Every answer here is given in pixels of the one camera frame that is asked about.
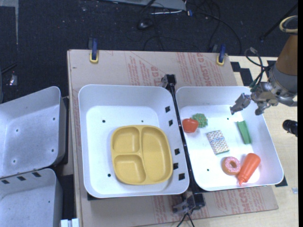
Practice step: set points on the white plastic tray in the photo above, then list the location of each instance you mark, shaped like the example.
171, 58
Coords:
30, 131
99, 136
262, 150
28, 202

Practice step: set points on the pink frosted doughnut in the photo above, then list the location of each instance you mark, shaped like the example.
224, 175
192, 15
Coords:
226, 168

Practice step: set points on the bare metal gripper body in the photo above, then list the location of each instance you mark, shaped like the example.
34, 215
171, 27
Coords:
264, 96

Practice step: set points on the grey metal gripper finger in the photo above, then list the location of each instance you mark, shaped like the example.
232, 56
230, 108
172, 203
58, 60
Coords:
261, 108
241, 103

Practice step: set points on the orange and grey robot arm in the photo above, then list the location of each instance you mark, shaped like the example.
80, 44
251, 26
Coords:
287, 55

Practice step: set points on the green toy celery stick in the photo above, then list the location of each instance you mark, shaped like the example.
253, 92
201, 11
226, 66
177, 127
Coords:
245, 132

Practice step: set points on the brown cardboard board red print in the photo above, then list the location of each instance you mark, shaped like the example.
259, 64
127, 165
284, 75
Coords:
132, 67

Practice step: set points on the yellow divided plate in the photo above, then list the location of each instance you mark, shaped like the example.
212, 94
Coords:
154, 150

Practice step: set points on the green toy peas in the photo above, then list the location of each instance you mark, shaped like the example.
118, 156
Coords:
201, 120

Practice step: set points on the orange squeeze bottle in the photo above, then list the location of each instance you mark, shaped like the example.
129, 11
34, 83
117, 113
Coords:
248, 168

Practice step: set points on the red toy pepper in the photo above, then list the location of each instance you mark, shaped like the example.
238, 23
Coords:
189, 125

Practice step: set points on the patterned white carton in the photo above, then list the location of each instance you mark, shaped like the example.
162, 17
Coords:
217, 142

